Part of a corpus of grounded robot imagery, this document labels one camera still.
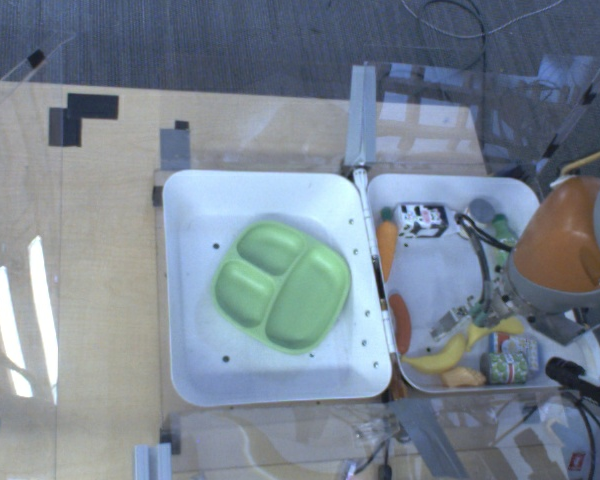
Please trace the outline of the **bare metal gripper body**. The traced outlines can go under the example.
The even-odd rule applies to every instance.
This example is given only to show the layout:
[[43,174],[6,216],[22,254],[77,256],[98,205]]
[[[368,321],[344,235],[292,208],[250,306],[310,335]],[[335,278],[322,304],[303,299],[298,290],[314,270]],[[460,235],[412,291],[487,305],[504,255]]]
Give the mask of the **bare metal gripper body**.
[[527,318],[532,312],[533,306],[514,289],[486,287],[472,306],[472,323],[478,327],[495,327],[511,316]]

